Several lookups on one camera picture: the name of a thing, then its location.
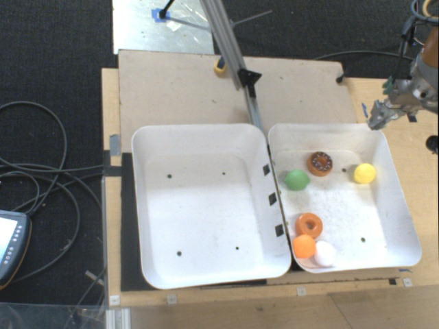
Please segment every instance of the black floor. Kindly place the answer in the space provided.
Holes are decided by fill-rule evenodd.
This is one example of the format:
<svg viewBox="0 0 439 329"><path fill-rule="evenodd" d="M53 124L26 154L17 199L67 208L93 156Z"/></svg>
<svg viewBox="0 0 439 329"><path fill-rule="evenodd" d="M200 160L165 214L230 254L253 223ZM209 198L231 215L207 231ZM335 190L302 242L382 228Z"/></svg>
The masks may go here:
<svg viewBox="0 0 439 329"><path fill-rule="evenodd" d="M410 2L224 0L234 21L273 10L271 15L236 27L244 55L306 59L356 49L397 52ZM102 164L100 70L117 66L112 54L111 14L111 0L0 0L0 106L35 101L54 111L69 140L65 168ZM423 36L425 32L420 30L420 38ZM386 78L396 65L396 59L383 56L337 60L351 77ZM0 130L2 158L14 163L60 164L62 133L44 111L30 106L2 110ZM100 178L87 182L99 196ZM5 178L2 183L0 209L13 209L34 194L33 185L25 178ZM48 270L0 291L1 302L75 304L91 283L85 271L98 274L102 270L99 207L84 189L72 186L71 191L82 217L72 248ZM69 244L75 221L68 197L51 195L33 218L29 250L16 277L56 257ZM95 304L101 292L95 287L84 304Z"/></svg>

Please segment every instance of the orange donut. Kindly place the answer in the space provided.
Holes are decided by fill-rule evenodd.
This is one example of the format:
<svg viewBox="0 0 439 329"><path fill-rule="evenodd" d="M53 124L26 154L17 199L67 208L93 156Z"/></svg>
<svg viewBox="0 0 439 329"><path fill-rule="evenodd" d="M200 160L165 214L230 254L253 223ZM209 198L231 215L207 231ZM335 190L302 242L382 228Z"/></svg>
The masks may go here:
<svg viewBox="0 0 439 329"><path fill-rule="evenodd" d="M317 238L322 234L323 223L315 214L307 212L296 219L295 227L297 235L306 234Z"/></svg>
<svg viewBox="0 0 439 329"><path fill-rule="evenodd" d="M317 151L308 157L307 166L312 174L324 177L332 170L332 158L324 152Z"/></svg>

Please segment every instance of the wooden table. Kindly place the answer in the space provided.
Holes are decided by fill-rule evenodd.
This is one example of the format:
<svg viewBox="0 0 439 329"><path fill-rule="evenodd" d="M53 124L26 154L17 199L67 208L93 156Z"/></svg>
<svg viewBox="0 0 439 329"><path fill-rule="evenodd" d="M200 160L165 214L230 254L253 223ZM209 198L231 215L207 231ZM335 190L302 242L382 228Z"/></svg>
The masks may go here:
<svg viewBox="0 0 439 329"><path fill-rule="evenodd" d="M215 56L209 57L213 64ZM345 79L341 85L350 94L357 122L365 121L361 103L371 106L375 99L382 98L382 83L383 80ZM121 133L119 90L119 70L104 69L105 150L110 148L110 136ZM383 130L423 249L419 264L402 271L369 269L322 275L302 272L260 287L121 292L121 178L105 177L110 305L131 307L133 328L149 328L146 324L151 328L436 325L439 318L435 305L439 298L438 157L425 148L425 141L437 132L437 127L438 117L423 112L418 115L418 123L399 119ZM112 166L120 166L121 157L111 156L110 162ZM395 285L389 283L390 278L396 279ZM405 278L410 279L412 287L404 286L408 284ZM169 296L178 304L168 305Z"/></svg>

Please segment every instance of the white tray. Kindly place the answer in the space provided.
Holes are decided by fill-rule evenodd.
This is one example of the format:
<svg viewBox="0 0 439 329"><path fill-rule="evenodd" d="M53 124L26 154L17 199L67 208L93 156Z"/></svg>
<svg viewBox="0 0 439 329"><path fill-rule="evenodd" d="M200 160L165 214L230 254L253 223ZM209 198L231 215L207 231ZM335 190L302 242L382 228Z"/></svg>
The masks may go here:
<svg viewBox="0 0 439 329"><path fill-rule="evenodd" d="M288 271L292 256L267 143L256 127L143 127L132 138L132 157L141 266L153 287Z"/></svg>
<svg viewBox="0 0 439 329"><path fill-rule="evenodd" d="M296 258L312 273L416 264L421 248L383 133L363 124L278 124L269 133L274 171L291 238L294 222L312 212L323 222L316 239L337 250L332 267L313 258ZM307 170L308 156L324 151L333 159L326 177L309 173L303 191L290 191L283 182L292 169ZM371 184L353 181L353 169L368 162L377 170Z"/></svg>

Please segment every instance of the yellow ball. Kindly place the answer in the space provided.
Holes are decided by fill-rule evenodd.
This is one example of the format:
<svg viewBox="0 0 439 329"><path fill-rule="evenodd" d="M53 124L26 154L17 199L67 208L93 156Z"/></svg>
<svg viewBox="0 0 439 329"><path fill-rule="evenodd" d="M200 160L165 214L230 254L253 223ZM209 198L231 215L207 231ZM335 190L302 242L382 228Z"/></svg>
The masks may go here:
<svg viewBox="0 0 439 329"><path fill-rule="evenodd" d="M361 163L354 170L354 181L360 184L368 184L373 182L376 175L377 171L371 164Z"/></svg>

